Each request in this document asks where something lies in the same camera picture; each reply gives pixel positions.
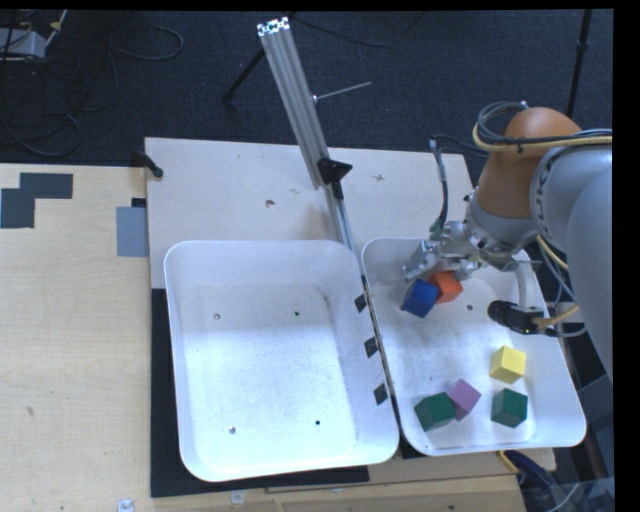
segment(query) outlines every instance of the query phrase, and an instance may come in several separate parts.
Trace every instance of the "wooden table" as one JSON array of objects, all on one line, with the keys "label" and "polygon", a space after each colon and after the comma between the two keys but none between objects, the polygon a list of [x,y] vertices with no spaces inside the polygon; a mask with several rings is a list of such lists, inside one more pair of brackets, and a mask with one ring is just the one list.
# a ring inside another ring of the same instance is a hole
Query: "wooden table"
[{"label": "wooden table", "polygon": [[[447,163],[468,179],[462,158]],[[150,264],[118,256],[116,234],[117,208],[146,197],[148,171],[0,164],[0,188],[21,173],[72,174],[73,197],[38,198],[33,228],[0,229],[0,508],[526,510],[496,453],[397,456],[340,488],[151,498]],[[527,455],[555,468],[551,449]]]}]

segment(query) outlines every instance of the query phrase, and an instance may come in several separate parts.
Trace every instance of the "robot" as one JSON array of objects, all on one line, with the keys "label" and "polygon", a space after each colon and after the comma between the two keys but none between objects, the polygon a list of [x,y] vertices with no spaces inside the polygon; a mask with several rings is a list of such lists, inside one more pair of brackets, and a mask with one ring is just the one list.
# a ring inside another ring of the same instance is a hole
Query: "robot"
[{"label": "robot", "polygon": [[[488,128],[506,115],[500,135]],[[487,265],[515,272],[519,304],[494,301],[489,316],[521,334],[554,335],[551,326],[579,308],[613,382],[612,130],[582,130],[556,110],[501,102],[480,112],[473,138],[489,156],[465,218],[434,223],[403,267],[405,280],[443,265],[459,281]],[[576,305],[557,317],[544,318],[532,305],[534,269],[514,258],[534,241],[571,281]]]}]

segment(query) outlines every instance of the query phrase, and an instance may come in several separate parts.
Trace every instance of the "purple cube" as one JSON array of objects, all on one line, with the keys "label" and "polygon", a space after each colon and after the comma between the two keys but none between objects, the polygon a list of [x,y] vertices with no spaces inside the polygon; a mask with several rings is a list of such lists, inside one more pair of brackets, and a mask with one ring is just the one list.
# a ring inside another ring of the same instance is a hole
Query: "purple cube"
[{"label": "purple cube", "polygon": [[458,379],[447,391],[456,410],[456,420],[460,421],[471,412],[480,400],[480,392],[464,379]]}]

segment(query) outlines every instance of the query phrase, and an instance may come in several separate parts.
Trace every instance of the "white tray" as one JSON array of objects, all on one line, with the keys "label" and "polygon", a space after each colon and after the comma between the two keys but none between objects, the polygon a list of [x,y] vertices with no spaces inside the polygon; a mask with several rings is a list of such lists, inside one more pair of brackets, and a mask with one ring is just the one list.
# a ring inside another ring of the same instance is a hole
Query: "white tray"
[{"label": "white tray", "polygon": [[[513,273],[493,268],[463,281],[452,302],[437,304],[420,318],[400,310],[409,285],[402,266],[419,239],[383,238],[363,249],[363,266],[372,295],[401,428],[407,441],[426,455],[566,447],[578,444],[586,420],[566,360],[556,338],[526,336],[489,319],[497,299],[518,302]],[[528,259],[524,251],[520,259]],[[538,306],[545,308],[540,290]],[[491,355],[503,345],[527,354],[523,378],[513,384],[489,376]],[[461,421],[425,432],[414,406],[425,396],[447,391],[458,378],[481,398]],[[528,417],[516,428],[491,421],[493,395],[504,388],[528,396]]]},{"label": "white tray", "polygon": [[317,241],[187,241],[165,279],[180,454],[205,481],[391,458],[399,431],[356,257]]}]

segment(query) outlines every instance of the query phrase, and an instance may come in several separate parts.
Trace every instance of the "cube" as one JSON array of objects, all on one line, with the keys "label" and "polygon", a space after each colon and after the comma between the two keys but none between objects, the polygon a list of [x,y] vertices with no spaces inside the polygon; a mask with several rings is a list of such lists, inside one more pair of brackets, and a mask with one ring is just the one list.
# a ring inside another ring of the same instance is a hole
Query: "cube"
[{"label": "cube", "polygon": [[462,293],[462,284],[454,277],[453,273],[453,270],[436,272],[427,279],[427,282],[438,287],[436,304],[451,302]]},{"label": "cube", "polygon": [[491,420],[515,428],[527,419],[527,395],[511,389],[503,389],[493,397]]},{"label": "cube", "polygon": [[456,416],[453,402],[445,392],[423,398],[414,410],[425,432],[444,427]]},{"label": "cube", "polygon": [[437,295],[437,286],[418,278],[407,290],[400,309],[424,318],[433,308]]},{"label": "cube", "polygon": [[456,420],[460,421],[480,400],[481,393],[464,379],[458,379],[447,391],[456,410]]},{"label": "cube", "polygon": [[503,345],[491,356],[489,375],[507,384],[513,384],[524,375],[526,362],[527,354]]}]

